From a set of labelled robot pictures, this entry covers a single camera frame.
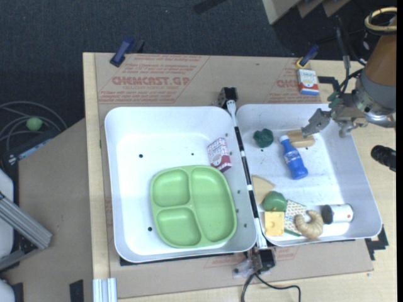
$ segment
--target small box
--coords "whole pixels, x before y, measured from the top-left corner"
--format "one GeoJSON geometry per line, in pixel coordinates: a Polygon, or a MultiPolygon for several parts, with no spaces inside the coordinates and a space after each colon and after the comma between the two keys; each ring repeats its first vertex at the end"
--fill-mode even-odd
{"type": "Polygon", "coordinates": [[[312,69],[297,70],[298,88],[300,94],[318,95],[319,87],[317,85],[316,72],[312,69]]]}
{"type": "Polygon", "coordinates": [[[224,138],[218,138],[207,147],[208,158],[212,167],[224,172],[231,168],[231,161],[224,138]]]}

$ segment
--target blue spray bottle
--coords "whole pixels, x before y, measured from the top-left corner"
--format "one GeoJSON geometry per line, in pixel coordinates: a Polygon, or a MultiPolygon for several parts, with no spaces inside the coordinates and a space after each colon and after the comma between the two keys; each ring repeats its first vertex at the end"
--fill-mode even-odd
{"type": "Polygon", "coordinates": [[[292,179],[302,179],[308,175],[308,169],[304,166],[301,155],[298,150],[290,143],[288,135],[279,138],[280,143],[284,146],[284,161],[291,170],[292,179]]]}

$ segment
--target green plate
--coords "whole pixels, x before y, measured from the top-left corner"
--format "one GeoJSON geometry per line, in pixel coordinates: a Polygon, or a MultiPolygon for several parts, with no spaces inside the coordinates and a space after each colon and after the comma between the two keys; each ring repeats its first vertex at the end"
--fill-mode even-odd
{"type": "Polygon", "coordinates": [[[216,168],[188,165],[160,171],[151,180],[150,196],[158,234],[170,246],[215,245],[235,233],[234,201],[216,168]]]}

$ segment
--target toy food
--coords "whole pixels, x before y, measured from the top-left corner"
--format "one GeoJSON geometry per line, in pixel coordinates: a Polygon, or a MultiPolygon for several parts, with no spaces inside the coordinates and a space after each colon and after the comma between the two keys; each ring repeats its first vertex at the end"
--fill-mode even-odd
{"type": "Polygon", "coordinates": [[[304,216],[298,214],[295,216],[295,225],[302,235],[313,239],[323,232],[323,219],[315,210],[307,210],[307,214],[312,218],[308,223],[304,220],[304,216]]]}
{"type": "Polygon", "coordinates": [[[273,143],[274,140],[273,132],[267,128],[264,128],[261,131],[256,131],[253,134],[253,138],[261,148],[268,147],[273,143]]]}
{"type": "Polygon", "coordinates": [[[263,209],[265,211],[285,211],[287,208],[287,200],[282,193],[270,191],[263,200],[263,209]]]}
{"type": "Polygon", "coordinates": [[[272,191],[276,186],[269,180],[259,176],[252,176],[252,185],[257,204],[261,204],[267,193],[272,191]]]}

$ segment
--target cardboard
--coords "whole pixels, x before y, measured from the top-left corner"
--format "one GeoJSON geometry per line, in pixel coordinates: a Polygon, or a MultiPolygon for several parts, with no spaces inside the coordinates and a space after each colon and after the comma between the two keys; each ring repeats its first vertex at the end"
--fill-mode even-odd
{"type": "MultiPolygon", "coordinates": [[[[234,266],[245,259],[243,253],[125,265],[113,238],[105,116],[117,106],[209,105],[216,101],[221,88],[229,86],[237,88],[238,106],[321,103],[320,96],[299,93],[297,59],[133,54],[116,69],[109,64],[112,56],[96,53],[94,59],[108,256],[110,275],[117,279],[119,298],[243,285],[243,277],[232,275],[234,266]],[[158,279],[158,285],[150,279],[158,279]]],[[[372,269],[364,240],[272,249],[277,265],[264,277],[271,282],[372,269]]]]}
{"type": "Polygon", "coordinates": [[[20,208],[52,233],[49,248],[1,274],[12,285],[22,282],[25,302],[70,302],[70,284],[78,281],[92,301],[86,157],[81,120],[19,161],[20,208]]]}

